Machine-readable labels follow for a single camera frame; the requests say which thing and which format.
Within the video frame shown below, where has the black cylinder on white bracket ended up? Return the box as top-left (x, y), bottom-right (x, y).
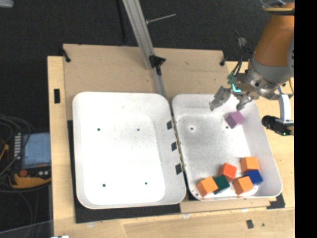
top-left (261, 93), bottom-right (295, 136)

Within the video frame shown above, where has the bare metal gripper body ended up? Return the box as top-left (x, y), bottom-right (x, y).
top-left (233, 70), bottom-right (285, 101)

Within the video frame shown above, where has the orange cube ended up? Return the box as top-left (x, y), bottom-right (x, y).
top-left (196, 176), bottom-right (219, 198)
top-left (232, 176), bottom-right (255, 196)
top-left (218, 163), bottom-right (238, 183)
top-left (240, 157), bottom-right (261, 174)

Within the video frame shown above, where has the green cube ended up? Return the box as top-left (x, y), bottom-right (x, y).
top-left (213, 175), bottom-right (231, 195)

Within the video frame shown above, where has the purple cube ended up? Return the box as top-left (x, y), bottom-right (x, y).
top-left (225, 111), bottom-right (246, 129)

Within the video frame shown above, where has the white plastic tray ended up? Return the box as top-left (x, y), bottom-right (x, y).
top-left (171, 93), bottom-right (283, 202)
top-left (72, 91), bottom-right (187, 210)

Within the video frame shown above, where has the blue cube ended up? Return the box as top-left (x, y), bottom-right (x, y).
top-left (245, 169), bottom-right (264, 185)

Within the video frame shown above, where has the brown cardboard board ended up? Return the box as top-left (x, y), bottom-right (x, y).
top-left (62, 43), bottom-right (278, 214)

